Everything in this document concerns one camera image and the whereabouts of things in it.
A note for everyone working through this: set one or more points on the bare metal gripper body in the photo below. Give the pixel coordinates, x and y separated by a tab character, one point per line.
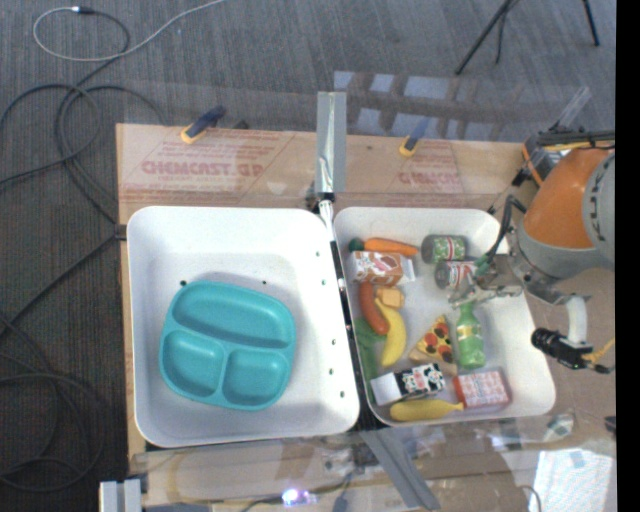
502	277

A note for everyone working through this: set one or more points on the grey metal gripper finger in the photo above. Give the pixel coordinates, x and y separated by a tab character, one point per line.
477	288
465	300

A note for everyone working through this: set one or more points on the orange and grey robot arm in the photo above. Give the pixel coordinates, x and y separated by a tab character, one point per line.
560	210

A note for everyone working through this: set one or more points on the red and white can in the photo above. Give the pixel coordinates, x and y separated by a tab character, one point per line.
452	274

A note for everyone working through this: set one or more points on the green bottle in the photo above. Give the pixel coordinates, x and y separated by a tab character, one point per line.
470	340

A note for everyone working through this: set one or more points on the green and white can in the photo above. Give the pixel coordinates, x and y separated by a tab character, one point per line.
442	248

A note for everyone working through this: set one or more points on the pizza slice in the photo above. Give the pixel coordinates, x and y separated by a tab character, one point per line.
436	345

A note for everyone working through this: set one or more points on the white plastic tray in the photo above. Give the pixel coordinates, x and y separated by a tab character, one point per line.
235	235
515	350

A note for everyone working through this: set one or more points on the orange biscuit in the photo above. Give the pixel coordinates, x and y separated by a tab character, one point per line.
391	297

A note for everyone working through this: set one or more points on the yellow banana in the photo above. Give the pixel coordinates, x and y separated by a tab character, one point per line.
395	335
422	410

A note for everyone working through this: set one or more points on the red and white bottle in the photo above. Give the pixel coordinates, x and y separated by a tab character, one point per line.
482	389

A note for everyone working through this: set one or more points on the orange juice carton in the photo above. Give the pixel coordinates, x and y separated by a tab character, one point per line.
380	267

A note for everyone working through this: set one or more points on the red sausage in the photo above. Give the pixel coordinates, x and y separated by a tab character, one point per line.
371	305

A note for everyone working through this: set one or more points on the orange carrot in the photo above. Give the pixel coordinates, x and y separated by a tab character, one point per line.
387	246

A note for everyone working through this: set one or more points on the black and white milk carton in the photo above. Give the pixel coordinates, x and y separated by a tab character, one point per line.
412	382

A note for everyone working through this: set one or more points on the green toy vegetable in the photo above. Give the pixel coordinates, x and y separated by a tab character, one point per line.
367	350

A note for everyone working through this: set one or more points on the blue divided plate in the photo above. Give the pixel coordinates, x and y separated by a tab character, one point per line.
227	345

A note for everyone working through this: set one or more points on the brown cardboard board, red print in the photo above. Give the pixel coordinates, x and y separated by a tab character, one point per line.
210	170

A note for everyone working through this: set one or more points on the black cylinder on white bracket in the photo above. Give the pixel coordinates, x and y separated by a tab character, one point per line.
575	320

